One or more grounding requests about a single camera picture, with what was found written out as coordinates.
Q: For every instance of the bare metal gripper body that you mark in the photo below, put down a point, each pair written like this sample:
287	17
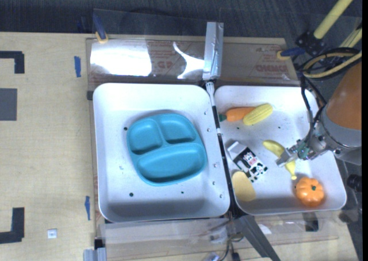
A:
314	146

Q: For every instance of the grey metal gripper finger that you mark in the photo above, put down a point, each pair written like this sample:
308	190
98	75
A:
284	158

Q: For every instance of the yellow banana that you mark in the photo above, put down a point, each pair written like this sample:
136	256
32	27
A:
273	146

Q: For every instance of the white plastic tray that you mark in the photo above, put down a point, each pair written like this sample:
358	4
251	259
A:
287	127
115	139

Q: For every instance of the white cow print milk carton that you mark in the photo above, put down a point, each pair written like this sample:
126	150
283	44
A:
250	163

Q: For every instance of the orange pumpkin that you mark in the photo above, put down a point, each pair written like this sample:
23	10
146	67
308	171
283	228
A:
310	192

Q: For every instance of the yellow oval biscuit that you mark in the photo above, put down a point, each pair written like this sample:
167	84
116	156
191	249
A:
243	186

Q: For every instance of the yellow corn cob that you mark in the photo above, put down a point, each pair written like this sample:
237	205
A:
258	114

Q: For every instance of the orange carrot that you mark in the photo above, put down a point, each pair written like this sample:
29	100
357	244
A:
238	114

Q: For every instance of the blue divided plate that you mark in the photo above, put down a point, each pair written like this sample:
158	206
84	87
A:
166	165

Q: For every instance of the black cylinder on white bracket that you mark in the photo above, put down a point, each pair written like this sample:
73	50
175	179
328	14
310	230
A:
354	182

